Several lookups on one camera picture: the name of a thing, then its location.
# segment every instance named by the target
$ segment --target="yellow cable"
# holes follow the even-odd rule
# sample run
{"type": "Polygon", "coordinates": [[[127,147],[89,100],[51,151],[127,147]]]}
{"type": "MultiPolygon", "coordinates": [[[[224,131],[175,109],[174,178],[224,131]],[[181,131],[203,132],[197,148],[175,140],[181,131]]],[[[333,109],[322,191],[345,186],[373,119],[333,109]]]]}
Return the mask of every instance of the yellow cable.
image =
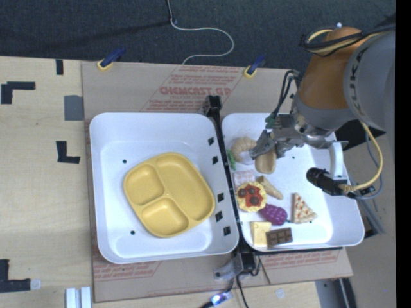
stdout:
{"type": "MultiPolygon", "coordinates": [[[[321,31],[318,31],[318,32],[313,33],[313,34],[308,38],[308,42],[311,42],[312,39],[314,39],[315,37],[318,37],[320,34],[327,33],[327,32],[330,32],[330,31],[329,31],[329,30],[321,30],[321,31]]],[[[371,38],[371,37],[374,37],[374,36],[379,35],[379,34],[381,34],[381,33],[383,33],[383,32],[381,31],[381,32],[377,32],[377,33],[372,33],[372,34],[370,34],[370,35],[368,35],[368,36],[366,36],[366,37],[371,38]]],[[[356,43],[356,42],[358,42],[358,38],[351,38],[351,39],[349,39],[349,40],[341,41],[341,42],[338,42],[338,43],[336,43],[336,44],[332,44],[332,45],[327,46],[327,47],[323,47],[323,48],[312,48],[312,49],[307,49],[307,50],[308,50],[310,53],[317,53],[317,54],[319,54],[319,53],[329,53],[330,51],[339,49],[339,48],[344,47],[344,46],[349,45],[349,44],[354,44],[354,43],[356,43]]]]}
{"type": "Polygon", "coordinates": [[[340,188],[345,193],[355,192],[355,191],[358,191],[359,189],[364,189],[364,188],[367,188],[368,186],[372,185],[378,179],[378,177],[380,176],[380,174],[383,170],[383,153],[381,152],[381,149],[378,146],[378,143],[377,143],[376,139],[374,138],[374,136],[372,135],[369,127],[364,122],[360,122],[360,123],[361,123],[362,127],[364,128],[365,132],[367,132],[367,135],[370,137],[370,139],[371,139],[372,143],[374,144],[375,148],[377,149],[378,157],[379,157],[380,162],[379,162],[377,173],[368,182],[365,182],[363,184],[359,184],[359,185],[356,185],[356,186],[347,185],[347,184],[340,185],[340,188]]]}

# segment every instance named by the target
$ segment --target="toy pizza slice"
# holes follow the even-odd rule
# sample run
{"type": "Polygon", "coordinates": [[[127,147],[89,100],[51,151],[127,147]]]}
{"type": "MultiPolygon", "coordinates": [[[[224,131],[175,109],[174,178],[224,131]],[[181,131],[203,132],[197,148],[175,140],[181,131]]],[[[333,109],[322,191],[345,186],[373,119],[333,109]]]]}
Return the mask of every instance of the toy pizza slice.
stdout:
{"type": "Polygon", "coordinates": [[[292,223],[308,223],[314,220],[317,214],[307,205],[298,193],[293,194],[292,223]]]}

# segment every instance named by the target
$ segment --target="white tray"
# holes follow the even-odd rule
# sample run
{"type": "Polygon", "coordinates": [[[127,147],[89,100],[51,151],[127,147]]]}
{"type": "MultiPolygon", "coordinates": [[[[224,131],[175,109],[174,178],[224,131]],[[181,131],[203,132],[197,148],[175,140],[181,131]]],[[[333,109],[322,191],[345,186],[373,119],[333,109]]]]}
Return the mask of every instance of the white tray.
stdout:
{"type": "Polygon", "coordinates": [[[90,138],[98,248],[104,258],[123,264],[235,249],[238,229],[211,120],[189,113],[104,113],[91,121],[90,138]],[[167,152],[190,159],[214,193],[216,207],[210,218],[187,232],[158,238],[129,205],[123,179],[134,166],[167,152]]]}
{"type": "MultiPolygon", "coordinates": [[[[267,116],[268,114],[260,113],[227,115],[222,122],[226,149],[229,150],[233,142],[239,137],[248,136],[257,140],[265,129],[267,116]]],[[[282,192],[284,198],[277,200],[268,195],[267,203],[285,209],[289,220],[292,211],[292,194],[297,192],[308,206],[318,214],[318,218],[312,223],[286,222],[282,226],[272,226],[272,230],[291,227],[293,242],[281,244],[268,250],[266,246],[253,245],[250,229],[250,221],[264,221],[264,219],[257,212],[250,213],[238,209],[246,242],[261,252],[332,248],[354,246],[361,243],[364,237],[364,226],[357,202],[345,196],[330,196],[306,179],[306,172],[311,167],[329,171],[330,164],[329,150],[318,150],[309,145],[293,148],[286,152],[285,157],[277,159],[275,171],[272,174],[264,175],[282,192]]],[[[255,177],[262,175],[255,170],[253,164],[236,163],[236,170],[252,170],[255,177]]]]}

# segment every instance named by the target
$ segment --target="yellow plate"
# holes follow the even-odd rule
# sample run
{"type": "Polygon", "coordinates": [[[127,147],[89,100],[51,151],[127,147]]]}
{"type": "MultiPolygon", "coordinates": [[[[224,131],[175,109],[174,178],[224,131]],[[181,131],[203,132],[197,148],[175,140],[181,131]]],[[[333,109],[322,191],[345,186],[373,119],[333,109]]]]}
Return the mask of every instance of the yellow plate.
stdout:
{"type": "Polygon", "coordinates": [[[147,230],[172,237],[206,220],[215,200],[207,182],[184,155],[157,155],[131,169],[123,182],[127,200],[147,230]]]}

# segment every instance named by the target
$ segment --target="cable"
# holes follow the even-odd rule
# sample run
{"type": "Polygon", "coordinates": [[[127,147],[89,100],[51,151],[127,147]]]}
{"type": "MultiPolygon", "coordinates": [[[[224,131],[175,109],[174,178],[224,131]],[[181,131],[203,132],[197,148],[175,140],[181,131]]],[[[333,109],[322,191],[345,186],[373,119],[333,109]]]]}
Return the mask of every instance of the cable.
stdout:
{"type": "MultiPolygon", "coordinates": [[[[228,292],[231,291],[233,285],[234,285],[234,277],[230,280],[229,287],[222,294],[220,293],[218,296],[226,295],[228,292]]],[[[210,308],[210,307],[214,307],[214,306],[215,306],[215,304],[214,304],[213,299],[212,299],[211,301],[209,301],[205,305],[203,305],[201,308],[210,308]]]]}
{"type": "Polygon", "coordinates": [[[275,118],[278,115],[278,112],[280,111],[281,105],[284,103],[284,100],[287,98],[288,91],[290,90],[292,80],[294,78],[298,77],[298,72],[295,70],[288,70],[286,71],[284,78],[283,78],[283,85],[281,86],[281,91],[280,91],[280,98],[278,100],[278,104],[274,111],[265,119],[265,122],[267,123],[266,128],[271,128],[272,123],[274,122],[275,118]]]}
{"type": "Polygon", "coordinates": [[[373,37],[386,31],[395,31],[396,26],[395,24],[378,26],[377,28],[374,28],[370,31],[359,31],[358,33],[347,35],[345,37],[337,38],[334,40],[328,40],[316,44],[311,42],[318,36],[329,33],[334,29],[335,27],[325,27],[312,31],[310,34],[305,36],[304,40],[301,40],[302,48],[309,51],[310,53],[315,53],[318,56],[327,57],[335,53],[337,50],[351,46],[367,37],[373,37]]]}
{"type": "Polygon", "coordinates": [[[247,301],[245,300],[245,296],[244,296],[243,288],[242,288],[242,286],[241,286],[241,282],[240,282],[240,274],[238,274],[238,275],[237,275],[236,280],[237,280],[237,285],[238,285],[238,288],[240,289],[240,292],[241,292],[241,296],[243,297],[243,302],[244,302],[244,305],[245,305],[245,307],[246,307],[246,308],[249,308],[249,305],[247,305],[247,301]]]}
{"type": "Polygon", "coordinates": [[[371,139],[372,143],[374,144],[375,148],[377,149],[378,157],[379,157],[380,161],[379,161],[379,164],[378,164],[378,170],[377,170],[376,174],[368,182],[365,182],[365,183],[359,184],[359,185],[355,185],[355,186],[348,185],[348,184],[339,185],[339,188],[341,188],[345,193],[355,192],[355,191],[367,188],[368,186],[372,185],[378,179],[378,177],[380,176],[380,174],[382,172],[382,169],[383,169],[383,154],[381,152],[380,147],[378,146],[378,143],[377,143],[376,139],[372,135],[369,127],[364,122],[360,122],[360,124],[364,128],[367,135],[370,137],[370,139],[371,139]]]}
{"type": "Polygon", "coordinates": [[[230,39],[230,41],[231,41],[231,48],[230,48],[230,50],[228,50],[228,51],[225,52],[225,53],[217,54],[217,55],[203,55],[203,54],[200,54],[200,55],[192,55],[192,56],[187,57],[187,58],[183,61],[182,65],[184,65],[188,60],[190,60],[190,59],[192,59],[192,58],[195,58],[195,57],[223,57],[223,56],[228,55],[229,53],[231,53],[231,51],[234,50],[234,40],[232,39],[232,37],[231,37],[226,31],[221,30],[221,29],[219,29],[219,28],[180,28],[180,27],[178,27],[177,25],[175,25],[175,23],[174,23],[174,20],[173,20],[173,12],[172,12],[172,10],[171,10],[170,0],[167,0],[167,7],[168,7],[168,13],[169,13],[169,15],[170,15],[170,23],[171,23],[171,25],[172,25],[176,30],[180,30],[180,31],[205,31],[205,30],[218,31],[218,32],[221,32],[221,33],[223,33],[224,35],[226,35],[226,36],[230,39]]]}
{"type": "MultiPolygon", "coordinates": [[[[375,157],[374,157],[374,155],[372,154],[372,151],[371,151],[368,134],[365,134],[365,141],[367,143],[367,149],[368,149],[368,152],[370,154],[370,157],[372,158],[372,161],[374,162],[375,166],[378,167],[378,162],[375,159],[375,157]]],[[[380,174],[380,188],[378,188],[377,192],[370,195],[370,196],[358,195],[358,196],[355,196],[355,199],[356,200],[371,200],[373,198],[376,198],[377,196],[379,196],[381,194],[381,191],[382,191],[383,187],[384,187],[384,181],[383,181],[382,174],[380,174]]]]}
{"type": "Polygon", "coordinates": [[[251,276],[254,276],[254,277],[257,276],[262,266],[263,266],[263,262],[261,261],[261,258],[258,257],[258,265],[257,265],[256,271],[255,272],[251,271],[250,273],[251,276]]]}

